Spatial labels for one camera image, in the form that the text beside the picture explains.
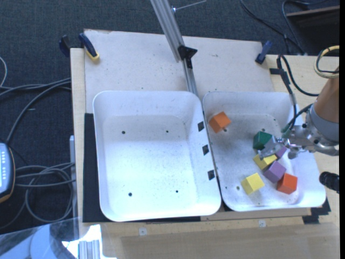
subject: electronic device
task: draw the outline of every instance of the electronic device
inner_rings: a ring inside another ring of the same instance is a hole
[[[7,200],[15,186],[15,165],[11,150],[0,142],[0,203]]]

